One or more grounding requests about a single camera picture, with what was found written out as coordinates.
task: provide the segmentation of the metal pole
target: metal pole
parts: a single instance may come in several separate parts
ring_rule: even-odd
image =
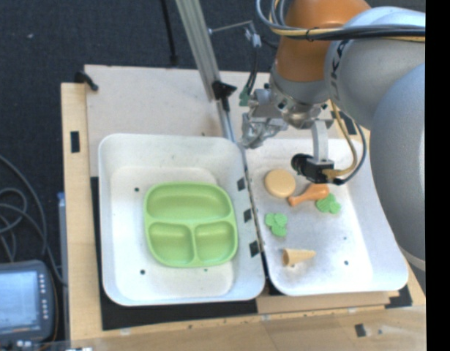
[[[217,60],[211,45],[209,30],[203,17],[199,0],[176,0],[176,4],[184,25],[187,39],[202,78],[209,100],[215,100],[213,83],[221,81]],[[220,103],[217,103],[223,136],[235,141],[230,116]]]

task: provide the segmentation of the green divided plate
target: green divided plate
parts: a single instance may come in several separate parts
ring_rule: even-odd
[[[143,215],[150,251],[162,264],[219,265],[238,248],[233,204],[225,190],[214,184],[155,185],[145,195]]]

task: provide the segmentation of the black floor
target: black floor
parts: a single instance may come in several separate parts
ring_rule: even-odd
[[[366,0],[426,12],[426,0]],[[255,20],[255,0],[201,0],[208,26]],[[194,68],[174,0],[166,0],[179,68]],[[248,42],[240,31],[215,34],[220,69],[250,70]],[[260,71],[274,50],[265,47]],[[0,0],[0,154],[34,187],[48,224],[48,243],[60,263],[58,193],[63,192],[60,84],[72,82],[84,64],[169,67],[170,45],[160,0]],[[24,185],[0,162],[0,189]],[[29,214],[41,222],[31,198]],[[20,205],[10,197],[9,202]],[[40,257],[41,239],[31,225],[15,228],[16,260]],[[0,241],[0,263],[8,261]],[[63,329],[59,339],[63,339]]]

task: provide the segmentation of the display screen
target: display screen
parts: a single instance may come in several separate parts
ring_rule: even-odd
[[[38,331],[39,311],[36,271],[0,273],[0,334]]]

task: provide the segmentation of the black bracket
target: black bracket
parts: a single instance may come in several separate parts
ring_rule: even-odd
[[[223,104],[223,109],[227,112],[230,111],[230,103],[228,97],[236,91],[237,87],[223,83],[221,80],[216,80],[212,83],[211,87],[216,100],[221,100]]]
[[[87,83],[93,91],[98,91],[98,85],[95,84],[90,76],[82,70],[75,73],[74,81],[75,83]]]

